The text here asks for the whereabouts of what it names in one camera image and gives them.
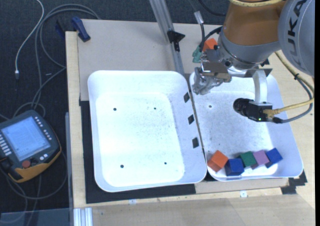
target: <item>blue clamp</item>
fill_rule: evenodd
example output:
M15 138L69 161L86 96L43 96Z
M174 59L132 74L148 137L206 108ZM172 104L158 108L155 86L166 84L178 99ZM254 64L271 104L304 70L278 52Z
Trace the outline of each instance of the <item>blue clamp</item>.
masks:
M87 42L91 39L85 29L82 20L79 17L73 17L71 22L73 27L78 31L78 36L83 42Z

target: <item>black floor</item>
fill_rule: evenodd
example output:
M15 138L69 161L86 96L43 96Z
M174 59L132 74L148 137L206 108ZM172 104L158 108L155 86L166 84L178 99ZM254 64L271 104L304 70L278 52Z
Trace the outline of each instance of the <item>black floor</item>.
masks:
M81 4L91 8L101 19L155 22L149 0L40 0L45 15L50 10L64 4ZM226 0L203 0L212 10L225 13L228 9ZM174 23L196 23L192 8L186 0L167 0ZM206 12L199 4L205 24L223 23L224 18ZM25 103L32 102L39 88L39 70L36 61L38 49L42 82L44 83L62 68L54 64L43 52L39 40L35 46L35 35L26 42L18 58L19 80L15 78L15 57L25 38L37 24L41 16L41 7L34 0L0 0L0 115L12 118L17 109ZM71 18L94 18L86 12L59 13L43 25L43 44L49 55L60 65L65 65L65 42L55 30L59 21L65 31L72 31ZM45 119L51 124L66 151L65 115L68 111L67 76L64 70L43 88L40 104L45 108ZM18 113L30 109L24 106ZM39 105L36 110L43 113ZM47 169L41 177L40 197L55 192L63 183L66 163L63 156ZM36 197L39 177L20 184L27 196ZM27 210L48 210L67 208L69 206L68 185L48 198L37 202L28 201ZM6 178L0 174L0 213L25 210L25 199L10 188Z

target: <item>metal pole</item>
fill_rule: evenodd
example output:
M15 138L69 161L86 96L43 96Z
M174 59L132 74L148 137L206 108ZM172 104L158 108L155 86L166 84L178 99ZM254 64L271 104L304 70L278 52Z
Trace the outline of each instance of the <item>metal pole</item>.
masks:
M149 0L149 1L153 9L153 13L156 18L156 21L159 24L162 35L165 38L165 40L168 43L170 43L167 33L168 31L174 31L174 26L170 17L166 0ZM175 71L184 76L185 71L182 64L180 52L175 50L173 42L170 45L171 45Z

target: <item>button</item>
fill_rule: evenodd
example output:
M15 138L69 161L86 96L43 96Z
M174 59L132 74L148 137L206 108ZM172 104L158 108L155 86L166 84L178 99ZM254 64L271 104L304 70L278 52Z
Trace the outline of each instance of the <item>button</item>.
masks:
M22 167L24 169L29 168L31 166L31 162L29 160L25 160L22 162Z

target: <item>white cable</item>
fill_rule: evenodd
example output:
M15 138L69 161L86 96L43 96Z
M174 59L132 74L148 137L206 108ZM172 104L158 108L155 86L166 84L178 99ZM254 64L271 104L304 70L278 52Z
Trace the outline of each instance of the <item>white cable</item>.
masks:
M37 1L41 8L42 8L42 15L40 17L40 20L38 21L38 23L36 24L36 26L33 28L33 30L30 32L30 34L26 37L26 39L23 41L22 45L20 46L18 52L16 53L16 56L15 56L15 77L16 79L19 79L19 70L18 70L18 57L19 57L19 54L20 54L20 51L21 49L23 48L23 46L25 45L25 43L28 41L28 39L30 38L30 36L35 32L35 30L37 29L37 27L39 26L40 22L42 21L44 15L45 15L45 8L44 8L44 5L41 3L40 0L35 0Z

